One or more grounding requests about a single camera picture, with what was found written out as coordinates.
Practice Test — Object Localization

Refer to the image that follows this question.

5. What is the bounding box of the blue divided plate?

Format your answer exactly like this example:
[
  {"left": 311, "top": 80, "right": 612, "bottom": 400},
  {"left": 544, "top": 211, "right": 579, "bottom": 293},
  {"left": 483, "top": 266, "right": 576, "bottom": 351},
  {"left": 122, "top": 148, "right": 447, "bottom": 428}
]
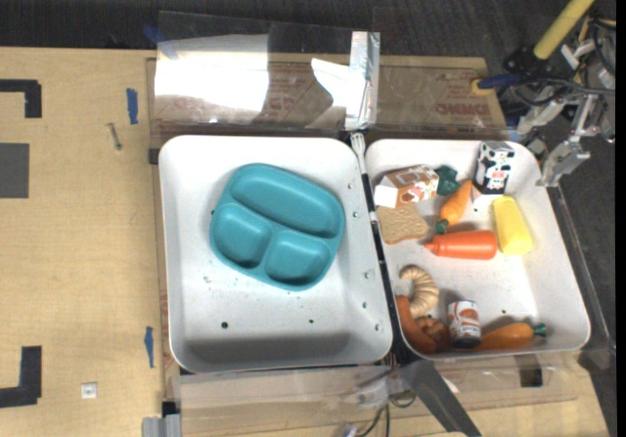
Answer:
[{"left": 208, "top": 162, "right": 347, "bottom": 293}]

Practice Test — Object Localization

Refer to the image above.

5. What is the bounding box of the brown and white carton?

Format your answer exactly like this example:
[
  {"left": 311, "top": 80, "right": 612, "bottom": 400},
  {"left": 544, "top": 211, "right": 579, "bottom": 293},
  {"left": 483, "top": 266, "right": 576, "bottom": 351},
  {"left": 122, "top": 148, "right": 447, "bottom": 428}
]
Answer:
[{"left": 373, "top": 163, "right": 440, "bottom": 210}]

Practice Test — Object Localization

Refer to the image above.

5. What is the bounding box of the brown bread slice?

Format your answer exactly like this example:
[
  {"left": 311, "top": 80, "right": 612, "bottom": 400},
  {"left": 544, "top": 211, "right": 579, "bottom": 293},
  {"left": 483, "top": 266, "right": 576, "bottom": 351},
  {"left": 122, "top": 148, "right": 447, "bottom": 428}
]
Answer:
[{"left": 375, "top": 204, "right": 431, "bottom": 246}]

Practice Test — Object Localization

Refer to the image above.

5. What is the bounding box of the dark green broccoli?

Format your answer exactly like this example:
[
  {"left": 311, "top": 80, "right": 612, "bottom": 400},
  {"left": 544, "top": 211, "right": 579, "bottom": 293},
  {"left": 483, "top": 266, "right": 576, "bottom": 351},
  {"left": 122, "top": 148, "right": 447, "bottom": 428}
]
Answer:
[{"left": 434, "top": 164, "right": 463, "bottom": 197}]

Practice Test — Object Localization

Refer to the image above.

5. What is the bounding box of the white plastic tray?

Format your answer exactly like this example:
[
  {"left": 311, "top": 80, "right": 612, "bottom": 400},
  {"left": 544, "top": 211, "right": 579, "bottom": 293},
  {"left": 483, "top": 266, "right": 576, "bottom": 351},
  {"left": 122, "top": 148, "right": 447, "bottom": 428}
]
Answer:
[
  {"left": 364, "top": 138, "right": 593, "bottom": 361},
  {"left": 157, "top": 134, "right": 394, "bottom": 374}
]

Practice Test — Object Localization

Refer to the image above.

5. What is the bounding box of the orange carrot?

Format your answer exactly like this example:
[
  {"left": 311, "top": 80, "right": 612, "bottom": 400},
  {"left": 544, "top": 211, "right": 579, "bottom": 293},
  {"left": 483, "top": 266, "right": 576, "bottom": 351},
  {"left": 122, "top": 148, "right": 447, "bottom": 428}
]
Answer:
[
  {"left": 472, "top": 321, "right": 548, "bottom": 353},
  {"left": 433, "top": 179, "right": 474, "bottom": 236}
]

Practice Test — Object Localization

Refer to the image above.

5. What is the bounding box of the beige croissant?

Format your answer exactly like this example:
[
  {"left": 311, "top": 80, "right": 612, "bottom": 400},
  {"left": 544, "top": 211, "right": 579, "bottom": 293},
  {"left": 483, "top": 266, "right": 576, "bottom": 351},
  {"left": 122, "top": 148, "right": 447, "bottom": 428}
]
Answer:
[{"left": 398, "top": 264, "right": 441, "bottom": 320}]

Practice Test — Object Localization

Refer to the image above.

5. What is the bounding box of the orange bottle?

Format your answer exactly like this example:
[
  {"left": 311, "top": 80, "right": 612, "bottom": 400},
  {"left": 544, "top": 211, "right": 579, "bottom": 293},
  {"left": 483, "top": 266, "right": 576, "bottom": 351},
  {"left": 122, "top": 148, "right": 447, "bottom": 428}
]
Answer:
[{"left": 423, "top": 229, "right": 499, "bottom": 261}]

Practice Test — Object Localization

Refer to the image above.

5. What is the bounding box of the orange sausage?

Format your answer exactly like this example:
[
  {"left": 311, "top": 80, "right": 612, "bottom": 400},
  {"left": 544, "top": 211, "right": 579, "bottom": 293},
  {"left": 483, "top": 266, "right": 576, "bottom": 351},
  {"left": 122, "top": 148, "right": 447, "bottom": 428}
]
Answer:
[{"left": 394, "top": 294, "right": 438, "bottom": 355}]

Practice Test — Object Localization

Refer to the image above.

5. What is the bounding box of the black and white cow carton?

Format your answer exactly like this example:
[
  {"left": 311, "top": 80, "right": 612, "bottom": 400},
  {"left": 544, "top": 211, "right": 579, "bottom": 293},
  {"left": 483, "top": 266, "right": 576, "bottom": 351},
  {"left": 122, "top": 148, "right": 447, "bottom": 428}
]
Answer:
[{"left": 473, "top": 140, "right": 516, "bottom": 197}]

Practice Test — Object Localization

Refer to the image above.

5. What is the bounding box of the yellow bottle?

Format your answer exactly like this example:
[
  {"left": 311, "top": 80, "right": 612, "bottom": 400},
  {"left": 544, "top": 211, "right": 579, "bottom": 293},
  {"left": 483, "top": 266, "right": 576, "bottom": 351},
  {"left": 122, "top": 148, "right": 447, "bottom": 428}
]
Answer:
[{"left": 491, "top": 195, "right": 535, "bottom": 257}]

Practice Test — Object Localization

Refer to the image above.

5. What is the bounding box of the white and orange can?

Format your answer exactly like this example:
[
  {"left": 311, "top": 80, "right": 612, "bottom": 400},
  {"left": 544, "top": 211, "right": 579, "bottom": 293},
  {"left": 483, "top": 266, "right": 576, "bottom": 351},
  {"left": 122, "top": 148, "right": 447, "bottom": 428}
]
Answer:
[{"left": 446, "top": 299, "right": 483, "bottom": 350}]

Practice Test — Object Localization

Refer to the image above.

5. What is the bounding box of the yellow foam tube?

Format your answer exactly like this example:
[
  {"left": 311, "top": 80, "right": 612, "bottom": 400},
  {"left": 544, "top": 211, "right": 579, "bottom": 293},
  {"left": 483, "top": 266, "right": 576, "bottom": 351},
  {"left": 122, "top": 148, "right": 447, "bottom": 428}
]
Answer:
[{"left": 532, "top": 0, "right": 617, "bottom": 61}]

